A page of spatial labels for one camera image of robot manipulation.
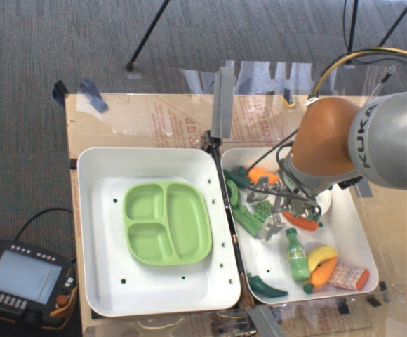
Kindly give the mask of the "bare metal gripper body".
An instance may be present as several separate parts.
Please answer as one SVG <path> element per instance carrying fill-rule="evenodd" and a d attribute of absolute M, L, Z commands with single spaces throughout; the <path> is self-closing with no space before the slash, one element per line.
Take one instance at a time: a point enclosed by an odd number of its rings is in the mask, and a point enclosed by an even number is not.
<path fill-rule="evenodd" d="M 273 212 L 289 212 L 296 218 L 303 217 L 308 221 L 319 222 L 322 208 L 314 193 L 301 190 L 296 185 L 291 185 L 289 188 L 282 182 L 273 184 L 272 192 L 275 196 Z"/>

